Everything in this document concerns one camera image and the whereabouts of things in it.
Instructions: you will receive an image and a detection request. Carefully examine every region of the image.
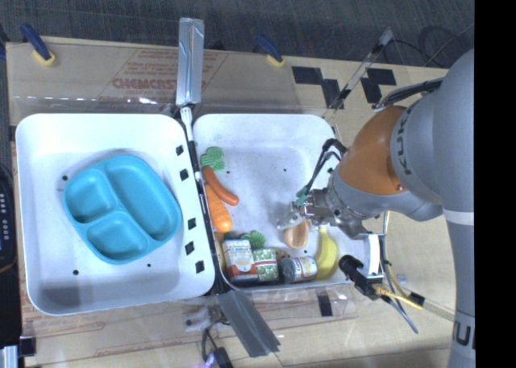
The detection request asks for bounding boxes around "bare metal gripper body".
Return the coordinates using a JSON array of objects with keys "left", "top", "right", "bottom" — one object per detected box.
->
[{"left": 300, "top": 187, "right": 370, "bottom": 240}]

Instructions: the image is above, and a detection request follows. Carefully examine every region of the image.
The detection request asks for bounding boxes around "tan bread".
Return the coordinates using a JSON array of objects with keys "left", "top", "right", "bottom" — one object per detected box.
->
[{"left": 282, "top": 218, "right": 311, "bottom": 249}]

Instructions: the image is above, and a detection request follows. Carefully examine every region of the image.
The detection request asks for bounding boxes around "green leafy toy piece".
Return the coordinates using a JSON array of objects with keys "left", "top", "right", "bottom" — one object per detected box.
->
[{"left": 239, "top": 230, "right": 268, "bottom": 251}]

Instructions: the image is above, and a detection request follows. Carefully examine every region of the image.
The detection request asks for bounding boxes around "green and white carton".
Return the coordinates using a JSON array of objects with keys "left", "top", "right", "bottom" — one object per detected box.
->
[{"left": 252, "top": 248, "right": 281, "bottom": 283}]

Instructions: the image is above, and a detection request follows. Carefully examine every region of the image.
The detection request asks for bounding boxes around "yellow banana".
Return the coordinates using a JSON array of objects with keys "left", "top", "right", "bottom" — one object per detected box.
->
[{"left": 314, "top": 227, "right": 339, "bottom": 281}]

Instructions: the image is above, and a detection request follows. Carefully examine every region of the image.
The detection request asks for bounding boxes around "small silver can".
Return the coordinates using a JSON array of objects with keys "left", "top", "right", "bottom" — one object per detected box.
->
[{"left": 279, "top": 256, "right": 319, "bottom": 284}]

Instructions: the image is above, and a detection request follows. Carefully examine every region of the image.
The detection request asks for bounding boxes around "orange and white carton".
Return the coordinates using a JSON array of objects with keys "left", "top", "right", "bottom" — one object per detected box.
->
[{"left": 222, "top": 238, "right": 260, "bottom": 284}]

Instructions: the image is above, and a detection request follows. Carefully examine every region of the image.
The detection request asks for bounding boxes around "orange carrot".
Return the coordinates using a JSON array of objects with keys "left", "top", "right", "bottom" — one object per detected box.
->
[{"left": 204, "top": 183, "right": 234, "bottom": 234}]

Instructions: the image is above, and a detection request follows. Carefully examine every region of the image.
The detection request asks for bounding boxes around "white plastic tray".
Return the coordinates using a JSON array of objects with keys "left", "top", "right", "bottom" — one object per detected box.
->
[
  {"left": 15, "top": 112, "right": 216, "bottom": 316},
  {"left": 192, "top": 113, "right": 352, "bottom": 293}
]

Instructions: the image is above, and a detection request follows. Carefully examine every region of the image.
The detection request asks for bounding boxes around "orange sausage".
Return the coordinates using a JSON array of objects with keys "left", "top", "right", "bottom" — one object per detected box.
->
[{"left": 201, "top": 165, "right": 240, "bottom": 207}]

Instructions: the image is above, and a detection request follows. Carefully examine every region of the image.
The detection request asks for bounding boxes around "green broccoli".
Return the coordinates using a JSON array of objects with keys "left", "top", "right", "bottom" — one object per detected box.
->
[{"left": 199, "top": 146, "right": 226, "bottom": 172}]

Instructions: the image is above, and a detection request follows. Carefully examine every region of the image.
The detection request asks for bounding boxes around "blue divided plate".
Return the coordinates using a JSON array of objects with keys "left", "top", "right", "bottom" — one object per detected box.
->
[{"left": 62, "top": 154, "right": 183, "bottom": 266}]

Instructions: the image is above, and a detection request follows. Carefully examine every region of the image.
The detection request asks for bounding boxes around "brown cardboard board red print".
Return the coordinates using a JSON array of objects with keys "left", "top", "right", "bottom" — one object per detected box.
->
[{"left": 5, "top": 35, "right": 457, "bottom": 367}]

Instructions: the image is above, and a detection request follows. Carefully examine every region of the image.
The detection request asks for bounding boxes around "black cylinder on white bracket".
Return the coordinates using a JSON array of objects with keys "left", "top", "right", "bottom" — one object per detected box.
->
[{"left": 338, "top": 232, "right": 386, "bottom": 299}]

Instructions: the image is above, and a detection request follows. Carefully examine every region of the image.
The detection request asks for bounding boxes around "black block with thin wires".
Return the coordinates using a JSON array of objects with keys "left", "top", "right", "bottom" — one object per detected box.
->
[{"left": 212, "top": 347, "right": 234, "bottom": 368}]

